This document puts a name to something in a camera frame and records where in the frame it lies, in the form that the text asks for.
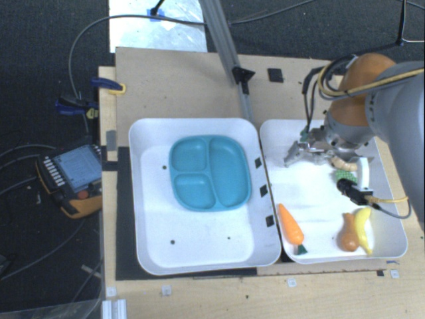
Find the yellow banana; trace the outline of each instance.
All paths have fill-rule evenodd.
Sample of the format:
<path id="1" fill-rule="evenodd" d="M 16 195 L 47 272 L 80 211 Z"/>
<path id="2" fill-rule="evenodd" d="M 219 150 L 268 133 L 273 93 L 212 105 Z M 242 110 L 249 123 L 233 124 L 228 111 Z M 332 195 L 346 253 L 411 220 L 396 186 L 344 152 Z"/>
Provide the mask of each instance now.
<path id="1" fill-rule="evenodd" d="M 367 242 L 365 223 L 371 216 L 371 211 L 372 209 L 370 207 L 362 208 L 356 212 L 354 218 L 354 228 L 356 230 L 357 236 L 359 237 L 359 244 L 364 248 L 368 255 L 372 254 L 372 249 L 369 248 L 369 244 Z"/>

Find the blue divided plate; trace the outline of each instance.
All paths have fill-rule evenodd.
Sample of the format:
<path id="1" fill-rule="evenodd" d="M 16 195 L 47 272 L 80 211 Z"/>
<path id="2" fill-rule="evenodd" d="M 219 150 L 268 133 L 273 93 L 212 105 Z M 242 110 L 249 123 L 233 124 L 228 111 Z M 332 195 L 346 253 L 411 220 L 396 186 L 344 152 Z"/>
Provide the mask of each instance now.
<path id="1" fill-rule="evenodd" d="M 231 210 L 250 198 L 244 150 L 229 137 L 183 138 L 170 150 L 169 167 L 174 196 L 187 209 Z"/>

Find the blue clamp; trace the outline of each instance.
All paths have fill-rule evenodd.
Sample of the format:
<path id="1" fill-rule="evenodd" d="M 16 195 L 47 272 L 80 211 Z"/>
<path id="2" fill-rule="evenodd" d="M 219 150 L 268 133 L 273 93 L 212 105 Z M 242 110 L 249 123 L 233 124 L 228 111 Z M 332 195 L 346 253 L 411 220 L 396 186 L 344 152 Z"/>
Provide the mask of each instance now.
<path id="1" fill-rule="evenodd" d="M 80 99 L 69 99 L 60 97 L 54 106 L 59 114 L 65 116 L 74 116 L 77 114 L 85 114 L 88 118 L 95 118 L 99 104 L 96 102 L 85 102 Z"/>
<path id="2" fill-rule="evenodd" d="M 96 88 L 107 88 L 110 94 L 125 94 L 126 86 L 107 78 L 93 77 L 90 85 Z"/>

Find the dark carpet floor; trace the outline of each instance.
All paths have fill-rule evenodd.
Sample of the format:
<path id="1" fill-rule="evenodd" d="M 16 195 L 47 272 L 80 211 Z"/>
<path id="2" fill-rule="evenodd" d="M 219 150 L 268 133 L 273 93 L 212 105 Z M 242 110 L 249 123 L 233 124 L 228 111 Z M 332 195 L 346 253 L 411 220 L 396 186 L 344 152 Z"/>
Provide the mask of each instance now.
<path id="1" fill-rule="evenodd" d="M 269 13 L 307 0 L 222 0 L 229 21 Z M 421 6 L 425 0 L 410 0 Z M 318 0 L 274 17 L 231 26 L 239 53 L 332 59 L 379 51 L 395 61 L 424 60 L 424 44 L 394 46 L 401 2 Z M 61 146 L 84 133 L 81 117 L 59 116 L 54 101 L 71 96 L 67 60 L 77 34 L 108 15 L 108 0 L 0 0 L 0 153 L 21 144 Z M 407 39 L 424 38 L 424 11 L 407 8 Z M 213 44 L 207 34 L 210 51 Z M 108 24 L 93 28 L 74 53 L 77 89 L 94 98 L 89 79 L 97 67 L 112 65 Z M 1 158 L 36 154 L 19 151 Z M 34 176 L 31 159 L 0 169 L 0 192 Z M 32 182 L 0 197 L 0 255 L 15 255 L 9 272 L 42 257 L 66 240 L 80 221 L 65 217 Z M 78 234 L 43 262 L 0 281 L 0 312 L 70 302 L 88 276 L 81 265 L 100 260 L 99 218 L 85 221 Z M 91 280 L 77 300 L 95 298 Z"/>

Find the orange carrot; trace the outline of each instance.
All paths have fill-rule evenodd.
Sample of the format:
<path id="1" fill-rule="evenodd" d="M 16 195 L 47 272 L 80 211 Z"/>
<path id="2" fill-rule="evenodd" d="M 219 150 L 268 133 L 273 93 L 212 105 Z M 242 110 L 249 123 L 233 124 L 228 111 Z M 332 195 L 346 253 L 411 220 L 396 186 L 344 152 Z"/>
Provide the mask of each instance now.
<path id="1" fill-rule="evenodd" d="M 298 246 L 298 255 L 306 253 L 307 251 L 302 245 L 304 234 L 291 213 L 281 203 L 279 203 L 279 215 L 285 230 L 286 239 L 291 244 Z"/>

